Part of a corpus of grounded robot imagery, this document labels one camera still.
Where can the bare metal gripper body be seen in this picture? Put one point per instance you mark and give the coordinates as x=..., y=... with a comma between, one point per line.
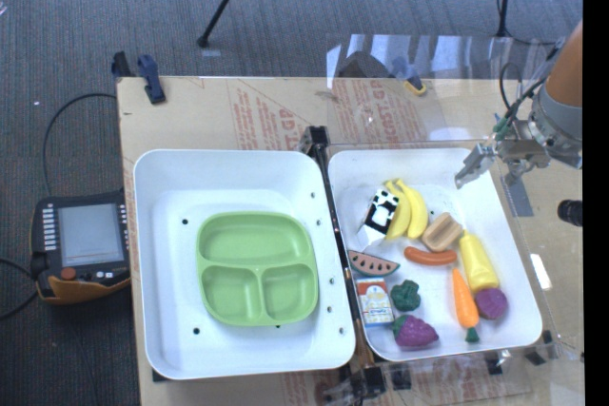
x=521, y=147

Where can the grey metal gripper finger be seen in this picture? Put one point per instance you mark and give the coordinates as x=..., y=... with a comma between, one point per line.
x=516, y=171
x=476, y=164

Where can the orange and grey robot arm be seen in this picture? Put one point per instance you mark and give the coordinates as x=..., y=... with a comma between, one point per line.
x=566, y=76

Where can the yellow banana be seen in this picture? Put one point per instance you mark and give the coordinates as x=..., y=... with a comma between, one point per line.
x=414, y=209

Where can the tan hot dog bun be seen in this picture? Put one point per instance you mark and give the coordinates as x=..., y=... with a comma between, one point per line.
x=442, y=233

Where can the yellow bottle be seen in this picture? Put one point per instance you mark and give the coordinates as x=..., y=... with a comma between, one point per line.
x=478, y=264

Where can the orange sausage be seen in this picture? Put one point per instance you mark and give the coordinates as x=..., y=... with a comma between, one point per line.
x=430, y=256

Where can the black and white carton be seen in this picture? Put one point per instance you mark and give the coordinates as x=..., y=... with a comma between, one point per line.
x=380, y=211

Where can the white plastic tray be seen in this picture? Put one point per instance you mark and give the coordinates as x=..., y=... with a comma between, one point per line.
x=514, y=299
x=171, y=299

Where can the purple round vegetable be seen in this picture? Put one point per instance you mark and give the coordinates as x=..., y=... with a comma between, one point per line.
x=491, y=303

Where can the orange carrot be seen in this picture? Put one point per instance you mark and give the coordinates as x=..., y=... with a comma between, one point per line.
x=465, y=302

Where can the watermelon slice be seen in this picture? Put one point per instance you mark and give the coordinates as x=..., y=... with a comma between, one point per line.
x=371, y=265

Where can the green broccoli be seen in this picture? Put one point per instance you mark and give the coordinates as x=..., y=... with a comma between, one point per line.
x=405, y=295

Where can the orange and white carton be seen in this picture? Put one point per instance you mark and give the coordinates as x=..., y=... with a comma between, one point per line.
x=376, y=302

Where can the purple grapes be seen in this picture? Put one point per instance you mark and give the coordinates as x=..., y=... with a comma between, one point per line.
x=415, y=333

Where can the green divided plate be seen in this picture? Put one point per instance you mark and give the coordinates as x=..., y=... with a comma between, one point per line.
x=257, y=242

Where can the brown cardboard board red print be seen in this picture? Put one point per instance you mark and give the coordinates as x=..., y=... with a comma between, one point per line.
x=214, y=119

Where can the black cylinder on white bracket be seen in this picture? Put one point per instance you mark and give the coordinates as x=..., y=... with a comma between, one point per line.
x=571, y=212

